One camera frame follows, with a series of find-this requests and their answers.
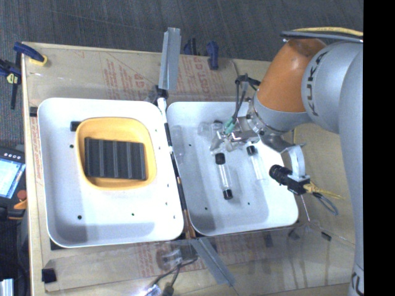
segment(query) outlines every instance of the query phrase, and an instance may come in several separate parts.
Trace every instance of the carpeted floor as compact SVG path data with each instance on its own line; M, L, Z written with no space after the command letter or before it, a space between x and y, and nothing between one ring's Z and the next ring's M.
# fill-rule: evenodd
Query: carpeted floor
M283 44L280 31L362 31L363 13L364 0L0 0L0 58L15 60L16 41L160 52L163 32L177 27L181 45L196 38L201 54L215 40L221 57L270 61ZM22 96L14 110L10 98L2 78L0 146L6 147L23 144ZM15 223L0 224L0 253L14 260L16 237ZM8 270L16 275L11 263Z

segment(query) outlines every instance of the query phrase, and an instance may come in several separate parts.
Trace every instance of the black cap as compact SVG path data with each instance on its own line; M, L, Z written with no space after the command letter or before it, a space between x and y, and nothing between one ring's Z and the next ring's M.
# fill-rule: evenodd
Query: black cap
M223 190L223 198L224 198L225 200L230 200L230 199L232 199L232 198L233 198L232 190L231 190L231 189Z
M255 146L248 146L247 147L247 154L248 155L254 155L257 152Z
M215 154L215 163L218 165L225 164L225 155L222 152Z

